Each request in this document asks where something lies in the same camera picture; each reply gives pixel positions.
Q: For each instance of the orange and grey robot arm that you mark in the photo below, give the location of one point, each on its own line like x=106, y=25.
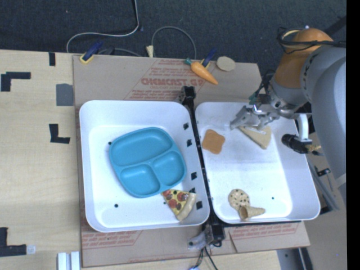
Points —
x=326, y=94

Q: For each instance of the black cylinder on white bracket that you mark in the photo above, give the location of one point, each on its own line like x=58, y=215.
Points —
x=295, y=143

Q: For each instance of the orange toy toast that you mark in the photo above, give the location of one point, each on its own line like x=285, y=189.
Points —
x=213, y=141

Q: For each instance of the toy pizza slice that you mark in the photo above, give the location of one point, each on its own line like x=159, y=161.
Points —
x=180, y=202

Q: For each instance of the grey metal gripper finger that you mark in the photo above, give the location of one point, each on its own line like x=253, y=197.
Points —
x=242, y=118
x=263, y=122

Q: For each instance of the round plain beige biscuit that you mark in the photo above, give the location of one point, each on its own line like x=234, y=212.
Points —
x=225, y=63

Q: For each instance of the brown cardboard board red print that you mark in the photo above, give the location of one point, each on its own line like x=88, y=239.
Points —
x=112, y=77

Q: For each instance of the beige toy cone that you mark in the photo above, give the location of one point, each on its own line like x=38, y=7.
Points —
x=253, y=212

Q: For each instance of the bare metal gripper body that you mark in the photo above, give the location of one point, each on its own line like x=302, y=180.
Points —
x=271, y=107

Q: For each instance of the beige toy sandwich wedge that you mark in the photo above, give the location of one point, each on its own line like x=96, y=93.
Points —
x=261, y=138

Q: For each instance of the white plastic tray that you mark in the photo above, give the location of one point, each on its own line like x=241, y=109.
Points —
x=253, y=173
x=107, y=212

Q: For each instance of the blue divided plate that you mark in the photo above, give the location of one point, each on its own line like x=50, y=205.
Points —
x=146, y=162

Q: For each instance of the orange toy carrot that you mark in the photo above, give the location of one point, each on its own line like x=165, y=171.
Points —
x=204, y=72

